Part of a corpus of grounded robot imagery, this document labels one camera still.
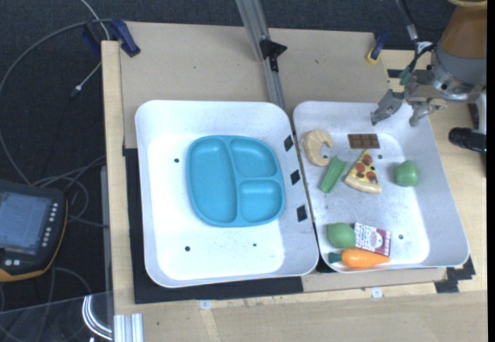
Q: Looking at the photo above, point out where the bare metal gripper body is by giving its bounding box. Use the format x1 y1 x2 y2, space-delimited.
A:
401 69 486 103

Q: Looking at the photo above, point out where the brown chocolate bar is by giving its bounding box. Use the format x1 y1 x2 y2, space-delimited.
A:
346 132 381 151

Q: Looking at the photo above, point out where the green toy bell pepper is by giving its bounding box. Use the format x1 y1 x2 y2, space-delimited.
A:
393 159 420 188

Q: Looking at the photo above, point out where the toy pizza slice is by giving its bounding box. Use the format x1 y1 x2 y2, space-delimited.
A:
343 148 384 195

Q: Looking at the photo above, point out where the beige toy croissant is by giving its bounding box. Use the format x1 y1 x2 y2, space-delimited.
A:
301 128 335 168

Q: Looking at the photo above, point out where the green toy celery stick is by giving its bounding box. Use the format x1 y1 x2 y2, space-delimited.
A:
319 155 349 195

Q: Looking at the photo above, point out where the white plastic tray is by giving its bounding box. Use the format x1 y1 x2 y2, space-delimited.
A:
134 99 321 289
292 100 471 275

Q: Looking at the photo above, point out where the pink and white carton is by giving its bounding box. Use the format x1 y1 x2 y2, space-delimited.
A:
353 221 393 258

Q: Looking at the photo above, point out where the green toy lime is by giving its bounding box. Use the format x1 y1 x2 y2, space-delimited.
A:
326 221 357 250

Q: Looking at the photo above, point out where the orange toy carrot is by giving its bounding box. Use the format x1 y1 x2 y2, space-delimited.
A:
328 248 392 269

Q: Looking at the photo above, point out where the brown cardboard board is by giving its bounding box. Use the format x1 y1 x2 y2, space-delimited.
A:
118 20 449 294

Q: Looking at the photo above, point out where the blue divided plate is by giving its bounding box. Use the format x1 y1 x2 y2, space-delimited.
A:
185 134 287 228

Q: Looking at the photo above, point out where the black cylinder on white bracket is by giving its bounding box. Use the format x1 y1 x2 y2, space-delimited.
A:
448 92 488 155

